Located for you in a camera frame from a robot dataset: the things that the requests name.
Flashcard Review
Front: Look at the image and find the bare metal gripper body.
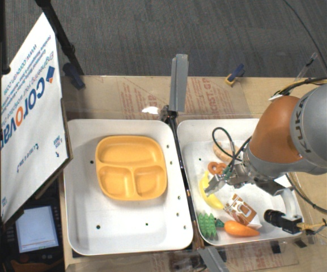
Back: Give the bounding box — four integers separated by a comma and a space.
225, 163, 257, 189

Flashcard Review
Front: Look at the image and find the yellow banana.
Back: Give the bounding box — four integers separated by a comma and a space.
198, 171, 225, 210

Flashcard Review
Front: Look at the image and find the orange pretzel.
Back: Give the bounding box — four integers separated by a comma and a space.
207, 161, 227, 177

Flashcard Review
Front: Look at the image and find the brown and white carton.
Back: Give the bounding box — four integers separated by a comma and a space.
223, 193, 263, 230

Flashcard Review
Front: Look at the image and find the thin black rod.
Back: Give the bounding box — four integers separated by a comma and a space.
167, 117, 206, 249

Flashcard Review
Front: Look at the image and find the green ridged toy vegetable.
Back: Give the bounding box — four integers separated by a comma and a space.
197, 212, 219, 241

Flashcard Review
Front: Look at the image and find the white plastic tray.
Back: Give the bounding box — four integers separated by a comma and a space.
63, 118, 194, 256
176, 118, 306, 247

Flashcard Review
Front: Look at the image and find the orange carrot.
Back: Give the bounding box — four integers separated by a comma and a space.
214, 219, 261, 238

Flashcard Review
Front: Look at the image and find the brown cardboard board, red print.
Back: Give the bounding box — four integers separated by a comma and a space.
60, 75, 327, 272

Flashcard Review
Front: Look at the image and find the orange divided plate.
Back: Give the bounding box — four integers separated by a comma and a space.
95, 135, 168, 202

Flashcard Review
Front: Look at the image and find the tan bread ring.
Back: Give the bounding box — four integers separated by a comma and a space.
212, 141, 241, 163

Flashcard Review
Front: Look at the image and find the black cylinder on white bracket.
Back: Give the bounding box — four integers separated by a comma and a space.
263, 180, 304, 235

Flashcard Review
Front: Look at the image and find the black block with wires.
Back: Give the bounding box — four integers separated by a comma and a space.
160, 105, 179, 122

